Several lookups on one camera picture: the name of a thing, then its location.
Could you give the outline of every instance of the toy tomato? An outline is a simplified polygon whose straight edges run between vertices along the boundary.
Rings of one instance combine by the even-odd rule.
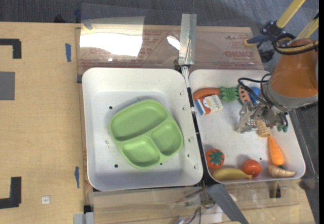
[[[253,159],[247,159],[243,165],[243,172],[246,174],[251,174],[252,177],[256,177],[262,171],[261,164]]]
[[[219,149],[213,148],[206,152],[207,166],[211,169],[219,168],[223,165],[225,156]]]

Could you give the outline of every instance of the divided green plate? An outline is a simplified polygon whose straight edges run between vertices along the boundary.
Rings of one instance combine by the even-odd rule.
[[[109,122],[110,136],[134,167],[147,169],[172,157],[183,145],[182,132],[155,100],[143,100],[117,112]]]

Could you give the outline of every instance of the table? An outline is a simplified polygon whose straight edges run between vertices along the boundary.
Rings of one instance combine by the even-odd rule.
[[[12,46],[0,46],[0,72],[10,72],[15,79],[14,99],[0,100],[0,199],[10,197],[11,178],[21,177],[19,207],[0,209],[0,223],[73,223],[73,215],[84,211],[80,84],[76,82],[79,27],[0,22],[1,39],[22,43],[21,59],[13,59]],[[235,196],[239,188],[228,190]],[[255,190],[264,192],[263,188]],[[287,191],[289,197],[284,201],[265,198],[259,209],[252,202],[240,202],[244,193],[236,196],[251,223],[262,218],[265,223],[314,223],[304,190],[294,182]],[[207,213],[203,212],[203,223],[229,221],[222,212]]]

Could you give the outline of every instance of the banana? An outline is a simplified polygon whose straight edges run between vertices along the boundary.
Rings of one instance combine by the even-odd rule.
[[[296,174],[295,171],[284,170],[275,165],[269,165],[268,172],[272,177],[292,177]]]
[[[233,180],[233,179],[252,179],[251,174],[246,174],[238,168],[224,167],[216,169],[213,173],[216,180]]]

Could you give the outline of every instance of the carrot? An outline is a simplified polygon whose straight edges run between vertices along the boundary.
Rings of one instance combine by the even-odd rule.
[[[272,136],[268,137],[270,157],[274,165],[280,166],[285,162],[282,151]]]
[[[202,88],[198,91],[195,91],[195,93],[192,95],[194,100],[198,100],[200,98],[211,96],[211,95],[219,95],[221,93],[221,90],[218,88]]]

